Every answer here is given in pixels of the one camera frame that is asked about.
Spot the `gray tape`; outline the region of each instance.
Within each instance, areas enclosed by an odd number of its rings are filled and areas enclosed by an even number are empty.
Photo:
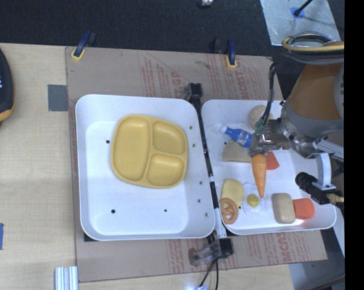
[[[48,85],[48,110],[50,112],[65,112],[68,110],[66,85]]]

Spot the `blue tape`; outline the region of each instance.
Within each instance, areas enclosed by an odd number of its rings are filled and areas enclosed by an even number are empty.
[[[1,222],[0,223],[0,250],[3,250],[3,234],[4,234],[4,231],[3,231],[3,227],[5,225]]]
[[[305,16],[305,14],[304,14],[304,11],[303,10],[301,10],[301,12],[299,13],[299,15],[295,15],[295,11],[296,10],[298,10],[299,8],[298,7],[292,7],[292,8],[290,8],[290,11],[291,11],[291,14],[293,15],[293,17],[295,17],[295,18],[299,18],[299,19],[302,19],[304,16]]]

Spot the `yellow plastic plate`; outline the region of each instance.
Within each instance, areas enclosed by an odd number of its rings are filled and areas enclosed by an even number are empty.
[[[185,176],[187,153],[187,137],[178,125],[147,115],[127,115],[114,132],[111,166],[131,184],[171,188]]]

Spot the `orange carrot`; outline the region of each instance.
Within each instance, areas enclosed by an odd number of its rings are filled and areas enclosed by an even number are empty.
[[[267,160],[267,170],[274,170],[279,167],[279,161],[276,159],[273,152],[267,152],[265,159]]]
[[[262,153],[252,157],[252,171],[260,198],[264,197],[265,176],[267,174],[267,160]]]

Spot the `dark floor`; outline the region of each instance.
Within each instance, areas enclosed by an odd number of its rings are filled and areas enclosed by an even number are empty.
[[[328,0],[345,36],[345,0]],[[85,30],[95,47],[207,52],[214,38],[233,40],[237,54],[273,56],[260,0],[0,0],[0,42],[77,45]],[[278,74],[284,98],[302,66]]]

